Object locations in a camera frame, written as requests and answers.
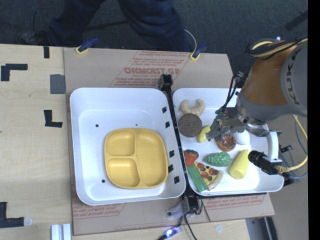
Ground green toy grapes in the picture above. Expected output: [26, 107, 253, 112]
[203, 151, 232, 167]

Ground white toy egg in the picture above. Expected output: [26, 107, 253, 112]
[234, 131, 250, 146]

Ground toy pizza slice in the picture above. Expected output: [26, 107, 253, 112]
[193, 160, 224, 191]

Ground black cylinder on white bracket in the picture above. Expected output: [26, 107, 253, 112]
[247, 130, 285, 176]

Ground beige toy croissant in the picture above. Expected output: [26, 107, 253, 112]
[180, 98, 206, 116]

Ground red toy strawberry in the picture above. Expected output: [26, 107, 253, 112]
[183, 149, 200, 167]

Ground brown cardboard board red print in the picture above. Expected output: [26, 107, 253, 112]
[63, 47, 276, 236]

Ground person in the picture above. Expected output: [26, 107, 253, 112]
[47, 0, 194, 53]

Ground green toy celery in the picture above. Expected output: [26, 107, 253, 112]
[186, 165, 210, 193]

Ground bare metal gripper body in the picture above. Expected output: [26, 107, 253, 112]
[216, 107, 271, 138]

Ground brown round biscuit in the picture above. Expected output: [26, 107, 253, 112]
[177, 113, 203, 138]

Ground white plastic tray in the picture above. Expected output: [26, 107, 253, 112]
[172, 87, 285, 197]
[69, 87, 187, 207]

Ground yellow divided plate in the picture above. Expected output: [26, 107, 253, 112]
[103, 127, 169, 190]

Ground yellow toy corn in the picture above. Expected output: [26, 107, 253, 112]
[229, 148, 250, 180]

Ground yellow toy lemon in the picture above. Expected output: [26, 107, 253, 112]
[197, 125, 212, 144]

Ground brown toy doughnut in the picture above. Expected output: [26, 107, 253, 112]
[216, 135, 237, 152]

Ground black block with thin wires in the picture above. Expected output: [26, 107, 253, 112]
[183, 193, 201, 214]
[159, 73, 174, 92]

